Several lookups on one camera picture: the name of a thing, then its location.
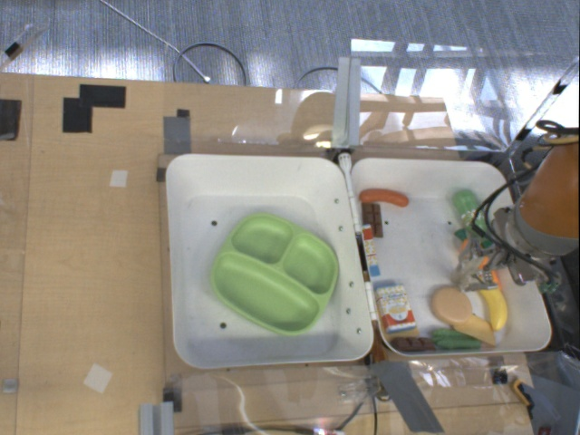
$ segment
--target yellow banana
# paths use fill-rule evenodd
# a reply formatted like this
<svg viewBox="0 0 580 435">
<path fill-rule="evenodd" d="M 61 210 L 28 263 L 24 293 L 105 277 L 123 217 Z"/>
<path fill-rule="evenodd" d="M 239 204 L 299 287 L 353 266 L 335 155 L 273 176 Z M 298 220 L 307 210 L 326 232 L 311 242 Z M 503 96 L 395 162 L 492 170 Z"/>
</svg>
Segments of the yellow banana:
<svg viewBox="0 0 580 435">
<path fill-rule="evenodd" d="M 508 305 L 506 298 L 499 288 L 491 290 L 478 290 L 488 304 L 489 323 L 494 331 L 504 328 L 508 320 Z"/>
</svg>

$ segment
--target white paper piece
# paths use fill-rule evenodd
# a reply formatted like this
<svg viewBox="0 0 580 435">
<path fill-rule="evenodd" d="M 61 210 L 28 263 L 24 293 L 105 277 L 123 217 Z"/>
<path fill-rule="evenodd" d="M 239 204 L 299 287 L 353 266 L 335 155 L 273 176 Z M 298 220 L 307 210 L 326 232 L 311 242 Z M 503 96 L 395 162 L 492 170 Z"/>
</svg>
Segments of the white paper piece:
<svg viewBox="0 0 580 435">
<path fill-rule="evenodd" d="M 127 187 L 127 177 L 129 172 L 127 170 L 114 170 L 111 174 L 111 187 Z"/>
<path fill-rule="evenodd" d="M 92 365 L 86 379 L 84 379 L 84 384 L 98 393 L 104 393 L 107 385 L 109 385 L 109 382 L 111 381 L 111 377 L 112 372 L 107 371 L 105 368 L 95 363 Z"/>
</svg>

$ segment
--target green plate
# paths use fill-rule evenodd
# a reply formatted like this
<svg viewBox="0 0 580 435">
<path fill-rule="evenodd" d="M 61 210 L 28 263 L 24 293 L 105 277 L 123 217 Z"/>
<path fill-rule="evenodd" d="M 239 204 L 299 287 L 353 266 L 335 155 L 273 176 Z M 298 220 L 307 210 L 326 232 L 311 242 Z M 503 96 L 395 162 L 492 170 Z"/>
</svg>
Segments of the green plate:
<svg viewBox="0 0 580 435">
<path fill-rule="evenodd" d="M 227 306 L 283 335 L 311 328 L 338 278 L 338 259 L 320 238 L 268 213 L 242 219 L 216 256 L 211 284 Z"/>
</svg>

